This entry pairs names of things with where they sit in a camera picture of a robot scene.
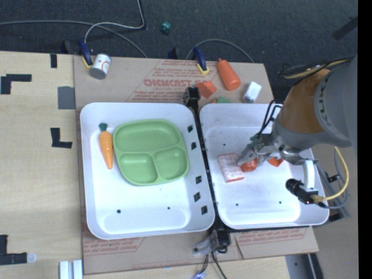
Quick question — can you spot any orange bottle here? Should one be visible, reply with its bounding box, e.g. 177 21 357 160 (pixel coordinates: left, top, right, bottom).
217 58 242 92

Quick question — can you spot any white plastic tray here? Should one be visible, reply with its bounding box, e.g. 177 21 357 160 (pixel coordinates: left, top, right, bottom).
80 102 216 240
199 102 330 230

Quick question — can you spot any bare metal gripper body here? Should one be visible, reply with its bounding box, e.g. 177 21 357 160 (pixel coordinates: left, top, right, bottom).
250 134 309 166

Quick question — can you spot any black block with wires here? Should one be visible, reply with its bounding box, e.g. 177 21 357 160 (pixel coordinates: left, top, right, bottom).
213 228 232 251
181 87 202 108

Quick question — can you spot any orange block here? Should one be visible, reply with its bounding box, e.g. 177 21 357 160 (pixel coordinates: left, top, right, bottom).
195 81 217 99

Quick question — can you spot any brown cardboard board red print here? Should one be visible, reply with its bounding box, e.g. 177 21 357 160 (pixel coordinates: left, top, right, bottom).
72 55 320 275

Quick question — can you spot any pink packet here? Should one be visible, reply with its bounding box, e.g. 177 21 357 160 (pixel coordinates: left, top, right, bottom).
217 152 245 184

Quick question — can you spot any green toy vegetable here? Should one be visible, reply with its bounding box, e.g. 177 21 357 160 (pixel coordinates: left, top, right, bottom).
212 95 233 105

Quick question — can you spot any orange toy carrot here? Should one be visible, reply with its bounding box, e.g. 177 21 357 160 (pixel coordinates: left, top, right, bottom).
98 122 115 170

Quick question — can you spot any green divided plate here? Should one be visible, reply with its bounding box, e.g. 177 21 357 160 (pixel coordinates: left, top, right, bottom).
112 119 190 187

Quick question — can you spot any orange rounded toy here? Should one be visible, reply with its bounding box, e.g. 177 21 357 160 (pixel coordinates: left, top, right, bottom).
240 158 259 173

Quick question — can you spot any small white bottle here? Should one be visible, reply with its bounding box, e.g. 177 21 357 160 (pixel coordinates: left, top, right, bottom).
242 81 262 104

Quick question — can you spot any white can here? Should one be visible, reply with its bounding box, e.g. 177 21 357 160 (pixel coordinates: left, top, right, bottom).
89 53 113 80

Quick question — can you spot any black cylinder on white bracket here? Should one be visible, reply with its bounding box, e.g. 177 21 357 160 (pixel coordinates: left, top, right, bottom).
285 158 320 205

